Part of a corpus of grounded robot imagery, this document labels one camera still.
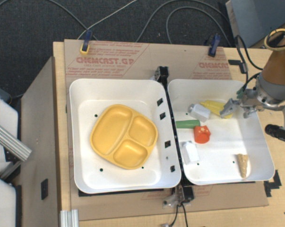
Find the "white object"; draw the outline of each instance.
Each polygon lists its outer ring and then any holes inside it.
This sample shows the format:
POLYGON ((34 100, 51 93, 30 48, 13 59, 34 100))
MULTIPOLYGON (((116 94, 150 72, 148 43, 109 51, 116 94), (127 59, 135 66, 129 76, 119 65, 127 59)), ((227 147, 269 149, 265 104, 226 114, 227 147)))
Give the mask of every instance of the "white object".
POLYGON ((81 191, 101 193, 172 188, 180 182, 180 163, 161 84, 152 80, 78 79, 71 84, 69 96, 74 179, 81 191), (89 137, 97 119, 114 104, 138 111, 158 129, 157 143, 143 168, 120 168, 96 154, 90 145, 89 137))
MULTIPOLYGON (((233 80, 189 80, 176 79, 168 86, 173 113, 176 121, 189 120, 186 115, 190 104, 205 100, 226 103, 236 98, 236 91, 243 83, 233 80)), ((211 132, 210 141, 198 145, 200 161, 184 165, 184 173, 196 185, 266 181, 275 173, 274 164, 265 141, 258 114, 244 119, 244 110, 238 108, 230 119, 221 119, 211 114, 207 127, 211 132), (247 177, 242 179, 237 154, 249 156, 247 177)), ((191 140, 191 130, 177 129, 179 142, 191 140)))
POLYGON ((185 164, 195 163, 199 161, 199 155, 196 144, 191 141, 186 141, 182 144, 181 153, 185 164))
POLYGON ((0 227, 16 225, 16 190, 0 179, 0 227))
POLYGON ((210 116, 210 110, 200 104, 192 104, 189 107, 189 113, 193 118, 198 119, 201 122, 205 122, 210 116))
MULTIPOLYGON (((17 123, 17 111, 0 99, 0 126, 12 136, 17 137, 17 123)), ((5 170, 9 163, 6 162, 4 147, 0 144, 0 173, 5 170)))

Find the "white box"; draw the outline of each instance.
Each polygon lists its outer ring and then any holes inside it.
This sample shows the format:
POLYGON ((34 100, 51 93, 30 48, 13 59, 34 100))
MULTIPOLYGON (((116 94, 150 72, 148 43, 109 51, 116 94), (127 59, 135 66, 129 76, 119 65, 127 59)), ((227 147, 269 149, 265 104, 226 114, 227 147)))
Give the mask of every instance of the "white box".
POLYGON ((181 155, 184 158, 185 164, 192 164, 199 161, 199 155, 196 144, 191 141, 182 143, 181 155))
POLYGON ((0 227, 16 225, 16 190, 0 179, 0 227))
MULTIPOLYGON (((232 80, 176 79, 168 91, 176 121, 189 120, 187 109, 200 101, 214 100, 226 103, 236 98, 236 91, 243 83, 232 80)), ((184 164, 188 180, 196 185, 236 183, 269 180, 275 173, 274 164, 261 128, 257 113, 244 119, 243 109, 238 108, 231 119, 221 119, 211 114, 201 125, 211 132, 206 144, 197 144, 199 161, 184 164), (247 177, 242 179, 237 154, 248 154, 247 177)), ((179 143, 194 141, 193 131, 177 129, 179 143)))
POLYGON ((69 88, 72 118, 74 179, 86 193, 172 188, 181 170, 163 86, 152 80, 78 79, 69 88), (122 169, 94 152, 89 136, 98 116, 122 104, 150 119, 158 129, 157 143, 142 168, 122 169))

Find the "black square hole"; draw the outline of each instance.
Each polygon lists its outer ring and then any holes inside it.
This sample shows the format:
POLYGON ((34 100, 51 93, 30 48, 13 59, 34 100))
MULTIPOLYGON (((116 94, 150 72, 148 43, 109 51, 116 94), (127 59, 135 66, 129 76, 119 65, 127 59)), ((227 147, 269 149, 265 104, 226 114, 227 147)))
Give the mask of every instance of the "black square hole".
POLYGON ((160 120, 165 118, 165 113, 160 114, 160 120))
POLYGON ((166 141, 165 143, 164 143, 164 146, 165 146, 165 148, 168 148, 169 146, 171 146, 171 141, 169 140, 169 141, 166 141))
POLYGON ((41 191, 42 191, 42 200, 48 197, 48 178, 43 180, 41 183, 41 191))
POLYGON ((157 106, 159 106, 161 103, 163 103, 163 99, 160 98, 158 101, 157 101, 157 106))

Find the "wooden table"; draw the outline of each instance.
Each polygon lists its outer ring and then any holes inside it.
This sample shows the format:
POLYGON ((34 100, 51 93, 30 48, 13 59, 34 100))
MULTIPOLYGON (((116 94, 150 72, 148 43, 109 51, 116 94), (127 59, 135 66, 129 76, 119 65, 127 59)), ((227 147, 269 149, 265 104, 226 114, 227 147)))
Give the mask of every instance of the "wooden table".
MULTIPOLYGON (((239 60, 239 55, 235 48, 224 48, 227 59, 239 60)), ((250 57, 254 63, 263 67, 271 51, 265 49, 249 49, 250 57)), ((66 115, 66 87, 65 87, 65 63, 64 63, 64 43, 53 43, 53 56, 55 66, 53 67, 53 104, 54 104, 54 128, 55 128, 55 160, 57 177, 57 206, 58 210, 71 210, 70 180, 69 180, 69 152, 68 152, 68 131, 66 115)), ((249 65, 250 75, 258 71, 249 65)), ((236 66, 230 66, 230 72, 234 80, 245 81, 245 75, 240 73, 236 66)), ((281 112, 264 111, 259 114, 260 122, 264 128, 267 124, 283 124, 283 114, 281 112)), ((280 189, 272 191, 272 197, 269 198, 269 206, 232 209, 232 210, 214 210, 205 212, 187 213, 188 224, 190 227, 246 227, 246 226, 272 226, 285 227, 285 142, 272 138, 265 134, 271 156, 273 158, 275 169, 278 170, 282 186, 280 189)), ((23 207, 23 223, 29 226, 27 219, 33 218, 27 206, 23 207)), ((128 217, 81 221, 81 227, 159 227, 163 223, 171 223, 174 214, 161 214, 143 217, 128 217)), ((175 227, 185 226, 183 213, 180 213, 175 222, 175 227)))

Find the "metal bracket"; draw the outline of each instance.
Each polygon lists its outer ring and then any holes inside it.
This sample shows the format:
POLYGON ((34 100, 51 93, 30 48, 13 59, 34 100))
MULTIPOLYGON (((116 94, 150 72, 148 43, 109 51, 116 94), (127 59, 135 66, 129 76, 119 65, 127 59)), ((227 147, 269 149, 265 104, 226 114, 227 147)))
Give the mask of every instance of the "metal bracket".
MULTIPOLYGON (((168 67, 166 67, 166 66, 159 66, 155 71, 155 80, 157 82, 161 83, 165 89, 167 104, 168 104, 169 111, 170 111, 173 133, 174 133, 176 149, 177 149, 177 154, 178 154, 178 159, 179 159, 179 165, 180 165, 180 169, 181 169, 181 181, 180 181, 181 190, 179 190, 179 191, 182 191, 182 193, 184 194, 183 199, 186 202, 189 202, 189 201, 194 199, 193 189, 191 187, 193 184, 186 178, 186 176, 184 174, 182 157, 181 157, 181 152, 180 152, 180 147, 179 147, 179 142, 178 142, 178 136, 177 136, 176 123, 175 123, 175 118, 174 118, 174 114, 173 114, 170 96, 169 96, 168 89, 167 89, 167 78, 168 78, 168 76, 169 76, 169 70, 168 70, 168 67)), ((171 199, 168 199, 168 201, 172 201, 173 198, 175 198, 175 196, 171 196, 171 199)))
POLYGON ((282 186, 278 170, 275 171, 275 175, 273 179, 274 181, 271 183, 269 181, 264 181, 264 188, 265 188, 265 193, 267 197, 272 196, 270 193, 272 189, 279 189, 280 186, 282 186))
POLYGON ((60 211, 60 227, 79 227, 78 210, 60 211))
POLYGON ((239 106, 238 100, 233 100, 230 98, 227 103, 224 105, 224 109, 220 111, 221 118, 231 114, 232 112, 236 111, 237 107, 239 106))
POLYGON ((26 161, 31 154, 31 149, 16 139, 8 131, 0 126, 0 144, 7 149, 11 154, 22 161, 26 161))
POLYGON ((13 163, 16 163, 19 159, 14 156, 13 154, 11 154, 11 152, 9 152, 7 149, 4 149, 4 152, 5 152, 5 159, 6 159, 6 162, 13 162, 13 163))
POLYGON ((194 199, 192 187, 182 187, 180 185, 175 187, 175 190, 171 196, 163 199, 164 209, 173 209, 180 203, 187 203, 194 199))
POLYGON ((0 174, 0 179, 6 180, 16 169, 20 166, 20 161, 17 161, 15 164, 12 162, 7 166, 7 168, 0 174))

